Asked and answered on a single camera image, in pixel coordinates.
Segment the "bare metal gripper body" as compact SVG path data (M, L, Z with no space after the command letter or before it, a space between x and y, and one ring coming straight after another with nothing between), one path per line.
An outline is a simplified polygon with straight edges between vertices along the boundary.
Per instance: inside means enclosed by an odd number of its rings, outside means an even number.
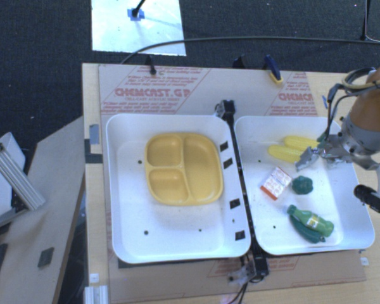
M355 163L362 168L377 168L379 163L372 159L373 151L356 142L349 133L338 132L324 137L317 145L321 158L343 157L345 163Z

